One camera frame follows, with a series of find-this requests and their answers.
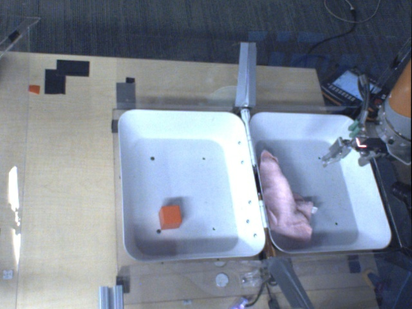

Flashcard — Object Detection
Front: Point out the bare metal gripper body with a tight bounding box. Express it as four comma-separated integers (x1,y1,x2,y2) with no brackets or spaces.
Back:
353,124,412,166

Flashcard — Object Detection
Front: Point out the orange cube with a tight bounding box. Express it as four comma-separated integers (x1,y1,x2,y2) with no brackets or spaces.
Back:
158,204,183,231

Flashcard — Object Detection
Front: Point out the pink cloth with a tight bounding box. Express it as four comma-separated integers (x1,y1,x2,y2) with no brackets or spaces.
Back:
258,149,315,242

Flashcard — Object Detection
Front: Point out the white plastic tray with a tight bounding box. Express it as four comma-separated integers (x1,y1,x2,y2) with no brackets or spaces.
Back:
117,109,267,263
249,111,393,255

